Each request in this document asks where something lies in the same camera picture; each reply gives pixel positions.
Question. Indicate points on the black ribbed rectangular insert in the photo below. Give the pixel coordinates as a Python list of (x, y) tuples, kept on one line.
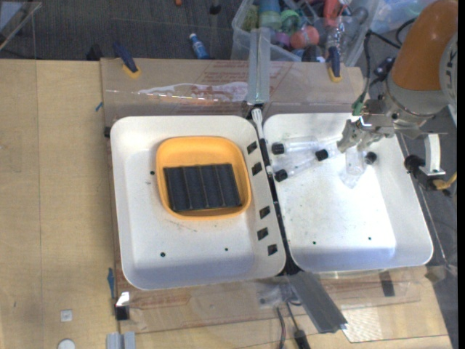
[(201, 187)]

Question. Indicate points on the orange bowl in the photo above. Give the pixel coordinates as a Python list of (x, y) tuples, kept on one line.
[(200, 151)]

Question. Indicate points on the clear plastic storage bin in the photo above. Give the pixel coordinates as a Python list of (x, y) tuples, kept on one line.
[(301, 16)]

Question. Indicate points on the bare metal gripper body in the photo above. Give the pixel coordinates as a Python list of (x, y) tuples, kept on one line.
[(379, 118)]

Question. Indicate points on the black cylinder on white bracket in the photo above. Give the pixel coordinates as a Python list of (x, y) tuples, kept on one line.
[(432, 151)]

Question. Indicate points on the clear plastic bottle black cap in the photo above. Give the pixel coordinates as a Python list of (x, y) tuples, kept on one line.
[(328, 150), (296, 145), (296, 167), (355, 165)]

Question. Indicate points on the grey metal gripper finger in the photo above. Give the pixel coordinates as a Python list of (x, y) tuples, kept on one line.
[(367, 141), (349, 136)]

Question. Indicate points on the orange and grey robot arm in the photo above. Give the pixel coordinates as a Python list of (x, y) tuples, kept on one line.
[(417, 60)]

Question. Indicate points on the blue bottle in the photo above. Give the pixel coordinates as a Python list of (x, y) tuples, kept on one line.
[(198, 46)]

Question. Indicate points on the white plastic tray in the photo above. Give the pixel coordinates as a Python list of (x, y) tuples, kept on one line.
[(345, 224), (189, 242)]

